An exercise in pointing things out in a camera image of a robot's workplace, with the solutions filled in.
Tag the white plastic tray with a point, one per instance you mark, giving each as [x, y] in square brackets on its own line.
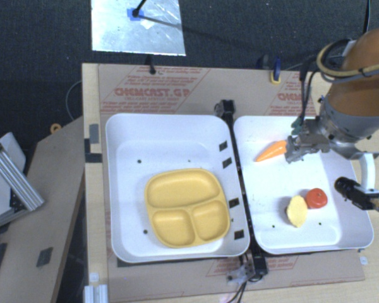
[164, 150]
[281, 232]

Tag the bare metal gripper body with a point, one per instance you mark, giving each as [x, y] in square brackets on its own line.
[316, 137]

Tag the yellow potato slice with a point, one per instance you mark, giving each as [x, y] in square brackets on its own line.
[297, 211]

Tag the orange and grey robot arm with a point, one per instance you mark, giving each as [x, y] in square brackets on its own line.
[360, 90]

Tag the brown cardboard board red print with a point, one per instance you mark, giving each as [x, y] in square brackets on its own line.
[183, 87]

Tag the red tomato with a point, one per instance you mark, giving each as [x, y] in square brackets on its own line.
[316, 198]

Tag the yellow divided plate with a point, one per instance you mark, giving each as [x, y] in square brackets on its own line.
[187, 207]

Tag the thin black rod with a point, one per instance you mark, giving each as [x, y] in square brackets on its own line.
[240, 175]

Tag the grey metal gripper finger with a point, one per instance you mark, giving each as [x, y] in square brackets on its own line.
[298, 158]
[291, 148]

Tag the orange carrot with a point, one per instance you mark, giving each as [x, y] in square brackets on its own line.
[271, 151]

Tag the black cylinder on white bracket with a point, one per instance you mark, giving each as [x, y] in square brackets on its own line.
[357, 185]

